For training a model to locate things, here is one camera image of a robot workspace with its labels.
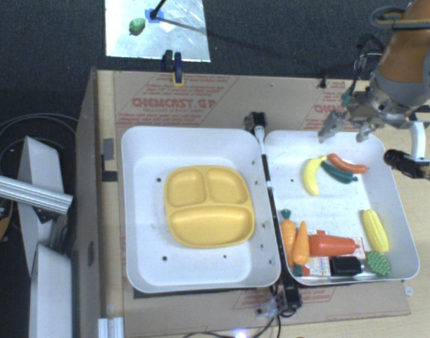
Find black bottle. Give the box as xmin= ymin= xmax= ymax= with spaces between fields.
xmin=329 ymin=256 xmax=365 ymax=278

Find green toy fruit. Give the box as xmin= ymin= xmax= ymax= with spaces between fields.
xmin=128 ymin=17 xmax=146 ymax=36

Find orange carrot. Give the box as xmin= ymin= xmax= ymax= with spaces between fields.
xmin=292 ymin=220 xmax=311 ymax=276
xmin=280 ymin=208 xmax=298 ymax=268

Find black block with thin wires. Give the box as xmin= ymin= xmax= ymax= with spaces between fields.
xmin=255 ymin=286 xmax=303 ymax=318
xmin=244 ymin=111 xmax=269 ymax=132

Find black cylinder on white bracket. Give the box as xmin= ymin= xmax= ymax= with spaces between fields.
xmin=383 ymin=115 xmax=430 ymax=180

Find brown cardboard board red print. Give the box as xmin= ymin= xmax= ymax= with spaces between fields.
xmin=112 ymin=70 xmax=412 ymax=327

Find red ketchup bottle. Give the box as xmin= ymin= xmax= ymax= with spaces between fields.
xmin=308 ymin=234 xmax=361 ymax=258

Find orange sausage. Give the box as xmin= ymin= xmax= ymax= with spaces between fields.
xmin=327 ymin=153 xmax=369 ymax=175

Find thin black and white rod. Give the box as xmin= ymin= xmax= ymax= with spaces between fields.
xmin=255 ymin=125 xmax=297 ymax=295

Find green grapes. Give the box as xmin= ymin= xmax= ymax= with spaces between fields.
xmin=365 ymin=251 xmax=392 ymax=277

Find white and red carton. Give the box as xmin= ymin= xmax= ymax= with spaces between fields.
xmin=301 ymin=228 xmax=367 ymax=278

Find yellow corn cob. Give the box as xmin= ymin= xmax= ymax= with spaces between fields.
xmin=362 ymin=208 xmax=391 ymax=254

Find white plastic tray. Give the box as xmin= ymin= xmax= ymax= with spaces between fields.
xmin=263 ymin=129 xmax=421 ymax=287
xmin=120 ymin=125 xmax=282 ymax=294

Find yellow divided plate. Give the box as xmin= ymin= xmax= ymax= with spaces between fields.
xmin=163 ymin=165 xmax=256 ymax=249

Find dark green chili pepper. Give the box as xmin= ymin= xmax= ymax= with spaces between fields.
xmin=320 ymin=161 xmax=359 ymax=184

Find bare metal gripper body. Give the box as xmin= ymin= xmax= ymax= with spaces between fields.
xmin=345 ymin=89 xmax=390 ymax=127

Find yellow banana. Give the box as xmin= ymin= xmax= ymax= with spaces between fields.
xmin=303 ymin=154 xmax=328 ymax=197

